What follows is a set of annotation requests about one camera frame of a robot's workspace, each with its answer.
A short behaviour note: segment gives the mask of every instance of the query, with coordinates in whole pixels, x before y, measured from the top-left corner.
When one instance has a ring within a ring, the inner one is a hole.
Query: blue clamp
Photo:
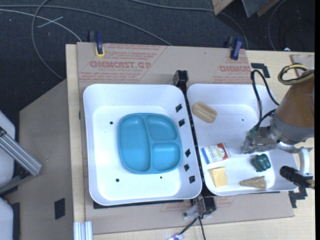
[[[95,55],[98,58],[103,58],[105,56],[105,49],[102,43],[102,37],[100,31],[95,32],[96,38],[96,47],[95,47]]]
[[[241,49],[242,44],[244,43],[243,39],[237,37],[233,44],[233,50],[231,51],[230,58],[233,60],[237,60],[239,56],[239,51]]]

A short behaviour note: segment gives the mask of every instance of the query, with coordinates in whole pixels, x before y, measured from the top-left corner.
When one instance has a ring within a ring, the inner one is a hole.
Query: white tray
[[[199,195],[202,180],[185,98],[180,89],[172,85],[93,84],[85,89],[83,103],[89,191],[97,203],[108,206],[192,199]],[[118,152],[117,128],[122,117],[133,113],[157,113],[174,121],[183,152],[178,168],[165,173],[136,174],[123,166]]]
[[[266,87],[257,85],[257,90],[262,101],[262,114],[264,115],[275,109],[276,105],[271,101]],[[207,123],[192,115],[204,181],[213,194],[226,196],[289,191],[297,188],[296,185],[283,178],[279,173],[282,166],[298,169],[292,154],[279,149],[264,152],[271,162],[271,168],[263,172],[257,172],[250,161],[260,153],[242,153],[242,147],[248,131],[259,120],[257,99],[251,85],[194,84],[188,88],[187,97],[191,108],[196,102],[203,102],[217,112],[217,117],[213,123]],[[267,126],[269,120],[270,118],[266,118],[261,126]],[[218,143],[225,143],[231,158],[207,164],[201,149]],[[216,167],[226,168],[227,186],[215,187],[209,169]],[[265,176],[266,189],[244,187],[239,184],[242,180],[259,176]]]
[[[0,197],[1,240],[12,240],[14,232],[14,211],[10,204]]]

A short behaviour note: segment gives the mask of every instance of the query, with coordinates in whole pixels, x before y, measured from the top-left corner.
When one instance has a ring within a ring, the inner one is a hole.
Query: white cable
[[[78,12],[83,12],[83,13],[89,13],[91,15],[96,15],[96,16],[100,16],[100,17],[104,17],[104,18],[108,18],[110,20],[114,20],[114,21],[117,21],[117,22],[121,22],[123,24],[126,24],[130,27],[133,27],[133,28],[136,28],[138,30],[141,30],[159,40],[161,40],[162,42],[166,43],[167,45],[171,46],[172,44],[170,44],[169,42],[165,41],[164,39],[156,36],[155,34],[152,34],[151,32],[143,29],[143,28],[140,28],[138,26],[135,26],[133,24],[130,24],[128,22],[125,22],[125,21],[122,21],[122,20],[119,20],[119,19],[116,19],[116,18],[113,18],[113,17],[109,17],[109,16],[106,16],[106,15],[102,15],[102,14],[99,14],[99,13],[94,13],[94,12],[91,12],[91,11],[86,11],[86,10],[81,10],[81,9],[76,9],[76,8],[67,8],[67,7],[61,7],[61,6],[47,6],[45,4],[47,4],[49,1],[52,1],[52,0],[45,0],[43,1],[40,5],[36,5],[35,7],[37,7],[37,10],[36,12],[34,13],[33,15],[33,20],[32,20],[32,24],[31,24],[31,39],[32,39],[32,43],[33,43],[33,47],[34,47],[34,50],[35,52],[37,53],[38,57],[40,58],[40,60],[43,62],[43,64],[54,74],[56,75],[59,79],[63,79],[63,77],[61,77],[60,75],[58,75],[45,61],[44,59],[42,58],[42,56],[40,55],[39,51],[38,51],[38,48],[37,48],[37,45],[36,45],[36,42],[35,42],[35,36],[34,36],[34,27],[35,27],[35,21],[36,21],[36,18],[38,18],[38,14],[40,12],[40,10],[42,8],[60,8],[60,9],[68,9],[68,10],[73,10],[73,11],[78,11]],[[172,7],[172,6],[165,6],[165,5],[158,5],[158,4],[153,4],[153,3],[149,3],[149,2],[143,2],[143,1],[139,1],[139,0],[127,0],[127,1],[131,1],[131,2],[135,2],[135,3],[139,3],[139,4],[143,4],[143,5],[147,5],[147,6],[153,6],[153,7],[158,7],[158,8],[164,8],[164,9],[171,9],[171,10],[185,10],[185,11],[204,11],[204,12],[214,12],[214,10],[212,9],[205,9],[205,8],[185,8],[185,7]],[[0,7],[34,7],[34,5],[1,5],[0,4]],[[245,39],[245,42],[246,42],[246,48],[248,49],[248,41],[247,41],[247,38],[246,38],[246,35],[244,33],[244,31],[242,30],[242,28],[240,27],[240,25],[233,19],[231,18],[230,16],[224,14],[224,13],[221,13],[222,15],[226,16],[227,18],[231,19],[234,23],[236,23],[236,25],[239,27],[240,31],[242,32],[243,36],[244,36],[244,39]]]
[[[23,15],[28,15],[28,16],[34,16],[34,14],[31,14],[31,13],[27,13],[27,12],[24,12],[24,11],[19,11],[19,10],[8,10],[8,9],[0,9],[0,11],[4,11],[4,12],[9,12],[9,13],[18,13],[18,14],[23,14]],[[57,24],[58,26],[64,28],[65,30],[69,31],[71,34],[73,34],[80,42],[82,42],[81,38],[76,34],[74,33],[71,29],[67,28],[66,26],[54,21],[54,20],[51,20],[51,19],[48,19],[48,18],[44,18],[44,17],[41,17],[41,16],[37,16],[37,18],[39,19],[43,19],[43,20],[46,20],[48,21],[49,23],[54,23],[54,24]]]

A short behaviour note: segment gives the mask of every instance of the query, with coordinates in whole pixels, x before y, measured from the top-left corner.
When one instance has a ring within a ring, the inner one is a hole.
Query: black bracket
[[[294,192],[293,190],[289,191],[289,198],[292,205],[292,208],[297,208],[297,200],[305,200],[308,196],[305,187],[299,187],[299,192]]]
[[[191,108],[189,104],[189,100],[187,97],[187,81],[189,80],[188,77],[188,71],[186,70],[177,70],[173,76],[173,84],[180,88],[182,90],[182,93],[184,95],[184,100],[185,100],[185,105],[186,105],[186,110],[189,116],[189,121],[190,121],[190,126],[191,126],[191,132],[192,132],[192,138],[193,138],[193,144],[195,147],[195,153],[199,165],[199,171],[201,175],[201,180],[204,182],[204,172],[203,168],[201,165],[201,158],[200,158],[200,153],[198,150],[198,141],[196,137],[196,130],[194,127],[194,122],[192,118],[192,113],[191,113]],[[205,205],[205,212],[204,214],[210,214],[216,210],[216,205],[215,205],[215,200],[214,200],[214,194],[211,193],[208,188],[203,184],[202,190],[201,190],[201,196],[203,197],[204,205]]]
[[[58,220],[66,215],[66,200],[64,198],[54,202],[54,219]]]
[[[20,230],[20,203],[16,202],[11,205],[13,210],[13,235],[12,240],[19,240],[21,235]]]
[[[263,72],[263,76],[265,78],[270,78],[270,74],[269,74],[269,71],[268,71],[268,68],[265,64],[263,63],[251,63],[251,67],[255,70],[262,70]]]

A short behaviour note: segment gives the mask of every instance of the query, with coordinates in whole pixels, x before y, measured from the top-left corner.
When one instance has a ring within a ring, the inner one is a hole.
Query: cheese slice
[[[216,188],[228,185],[225,167],[213,168],[210,169],[209,172]]]

